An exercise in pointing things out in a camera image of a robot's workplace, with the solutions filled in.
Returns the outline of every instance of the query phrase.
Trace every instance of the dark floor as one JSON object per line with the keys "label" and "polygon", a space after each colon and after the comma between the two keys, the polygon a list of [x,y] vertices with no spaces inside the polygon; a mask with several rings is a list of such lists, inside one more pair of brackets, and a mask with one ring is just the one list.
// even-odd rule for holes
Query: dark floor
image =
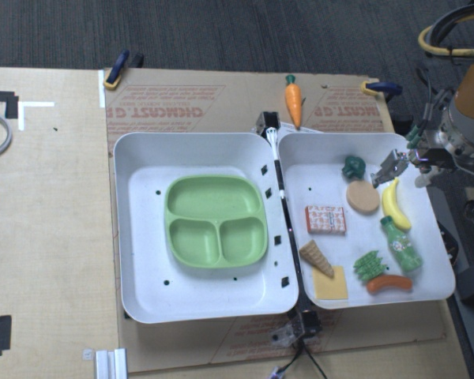
{"label": "dark floor", "polygon": [[[145,67],[252,72],[366,74],[403,86],[393,116],[418,122],[427,88],[456,88],[466,64],[427,58],[419,33],[470,0],[0,0],[0,66],[102,69],[123,48],[145,55]],[[474,26],[453,30],[455,47],[474,46]],[[435,113],[435,128],[440,114]],[[468,265],[474,224],[463,214],[463,171],[434,180],[445,195]],[[451,302],[469,371],[474,358]]]}

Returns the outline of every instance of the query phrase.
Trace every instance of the yellow banana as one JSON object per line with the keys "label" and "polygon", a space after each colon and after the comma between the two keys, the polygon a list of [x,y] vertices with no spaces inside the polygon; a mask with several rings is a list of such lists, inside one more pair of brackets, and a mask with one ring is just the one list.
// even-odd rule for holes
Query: yellow banana
{"label": "yellow banana", "polygon": [[411,222],[397,203],[397,184],[398,178],[395,178],[392,183],[382,191],[382,211],[385,216],[391,216],[395,226],[402,231],[408,231],[411,228]]}

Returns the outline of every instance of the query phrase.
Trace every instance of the metal ring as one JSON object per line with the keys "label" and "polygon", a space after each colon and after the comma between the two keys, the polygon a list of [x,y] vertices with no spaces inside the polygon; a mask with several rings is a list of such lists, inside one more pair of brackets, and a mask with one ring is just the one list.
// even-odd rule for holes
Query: metal ring
{"label": "metal ring", "polygon": [[11,140],[13,139],[13,130],[10,127],[9,122],[0,115],[0,124],[6,129],[6,139],[0,144],[0,155],[9,147]]}

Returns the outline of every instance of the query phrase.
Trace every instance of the green plate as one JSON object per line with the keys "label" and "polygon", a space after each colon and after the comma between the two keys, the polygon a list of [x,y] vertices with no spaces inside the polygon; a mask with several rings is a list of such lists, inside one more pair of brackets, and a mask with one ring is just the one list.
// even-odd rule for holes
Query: green plate
{"label": "green plate", "polygon": [[191,267],[241,267],[260,260],[267,250],[261,194],[242,177],[179,178],[166,193],[165,223],[172,253]]}

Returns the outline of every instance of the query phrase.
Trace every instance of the sausage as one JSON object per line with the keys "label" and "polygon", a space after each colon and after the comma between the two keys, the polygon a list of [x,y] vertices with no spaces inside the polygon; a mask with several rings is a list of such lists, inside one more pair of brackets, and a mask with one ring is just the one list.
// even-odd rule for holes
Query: sausage
{"label": "sausage", "polygon": [[403,291],[410,291],[412,280],[407,276],[400,275],[380,275],[367,282],[367,290],[374,294],[387,287],[395,287]]}

